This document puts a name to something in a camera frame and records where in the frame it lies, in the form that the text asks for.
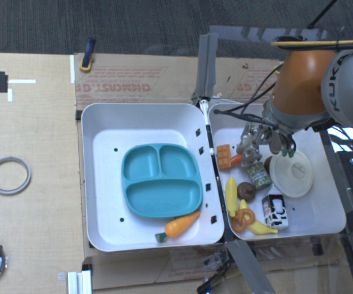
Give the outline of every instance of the dark gray floor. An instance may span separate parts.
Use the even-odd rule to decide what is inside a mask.
[[[218,56],[283,59],[281,34],[353,39],[353,0],[0,0],[0,52],[197,55],[200,34],[220,30]]]

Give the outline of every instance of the yellow banana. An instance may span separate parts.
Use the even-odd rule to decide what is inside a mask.
[[[225,185],[225,205],[230,217],[234,217],[237,211],[237,185],[235,179],[230,176]]]
[[[242,199],[240,201],[239,209],[249,209],[248,204],[245,199]],[[244,218],[249,219],[250,216],[247,214],[244,214]],[[247,225],[247,228],[258,235],[269,234],[269,233],[273,233],[273,234],[278,233],[278,230],[276,228],[269,228],[268,226],[266,226],[266,224],[263,224],[262,222],[260,222],[256,219],[252,224]]]

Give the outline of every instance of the wooden table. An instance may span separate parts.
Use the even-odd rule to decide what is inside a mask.
[[[10,83],[11,102],[0,93],[0,157],[21,157],[32,172],[23,192],[0,195],[0,244],[9,258],[0,277],[0,293],[66,293],[65,274],[81,271],[85,233],[70,56],[0,53],[0,71],[9,80],[35,80]],[[0,187],[20,185],[24,174],[18,164],[1,166]],[[278,293],[327,288],[353,293],[344,255],[335,265],[273,270],[267,276]],[[96,293],[196,293],[201,284],[195,280]],[[249,292],[241,278],[238,288]]]

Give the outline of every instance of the carrot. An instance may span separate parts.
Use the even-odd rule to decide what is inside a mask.
[[[186,229],[195,221],[196,218],[201,214],[199,210],[196,210],[190,214],[186,214],[182,217],[169,221],[165,225],[163,233],[156,234],[157,241],[163,242],[168,237],[175,237],[186,231]]]

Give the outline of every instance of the blue divided plate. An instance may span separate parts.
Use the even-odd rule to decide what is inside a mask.
[[[203,198],[192,153],[175,144],[136,146],[122,161],[122,188],[128,207],[149,218],[192,213]]]

